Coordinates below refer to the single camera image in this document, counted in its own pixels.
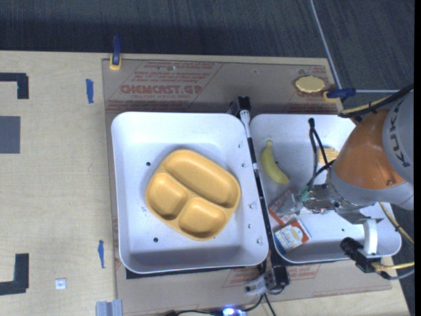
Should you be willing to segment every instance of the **yellow divided plate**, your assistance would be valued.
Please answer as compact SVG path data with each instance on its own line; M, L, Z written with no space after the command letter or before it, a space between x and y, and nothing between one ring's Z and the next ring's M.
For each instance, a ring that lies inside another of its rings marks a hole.
M240 197L232 174L197 152L180 149L158 166L145 199L167 225L194 240L209 240L228 223Z

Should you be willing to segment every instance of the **black floor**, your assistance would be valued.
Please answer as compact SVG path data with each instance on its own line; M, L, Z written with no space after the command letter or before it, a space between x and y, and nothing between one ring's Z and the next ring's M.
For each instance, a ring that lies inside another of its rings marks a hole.
M0 49L327 57L343 88L414 82L415 0L0 0ZM345 106L365 103L361 95ZM413 236L413 212L395 210ZM396 262L414 259L403 246ZM414 277L401 281L412 315Z

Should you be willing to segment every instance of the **blue clip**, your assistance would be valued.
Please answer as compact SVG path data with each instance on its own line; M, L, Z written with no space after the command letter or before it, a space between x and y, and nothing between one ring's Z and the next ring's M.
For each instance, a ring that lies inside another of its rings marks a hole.
M121 37L114 35L112 43L112 55L110 57L110 69L120 70L121 68Z
M338 89L334 90L332 92L327 92L326 97L327 98L342 98L342 97L349 97L354 96L357 93L357 91L354 88L347 88L347 89Z

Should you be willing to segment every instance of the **dark gray square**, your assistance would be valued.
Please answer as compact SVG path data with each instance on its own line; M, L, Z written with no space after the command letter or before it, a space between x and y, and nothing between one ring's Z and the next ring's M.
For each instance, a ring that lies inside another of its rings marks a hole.
M20 153L19 116L0 116L0 153Z

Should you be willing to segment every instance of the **wooden surface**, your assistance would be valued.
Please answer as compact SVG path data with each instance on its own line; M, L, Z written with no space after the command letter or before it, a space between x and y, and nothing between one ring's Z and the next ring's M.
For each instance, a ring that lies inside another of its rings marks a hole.
M101 74L101 59L107 56L0 52L0 72L25 72L30 83L30 98L17 100L16 84L0 82L0 116L21 117L20 154L0 154L0 281L13 279L16 253L30 254L30 287L25 294L0 296L2 315L94 315L96 301L116 297ZM94 82L91 104L87 78ZM97 251L100 240L105 247L104 269ZM67 289L56 290L56 278L66 278ZM409 315L399 282L391 284L391 290L381 292L273 306L278 315ZM263 304L249 314L270 312Z

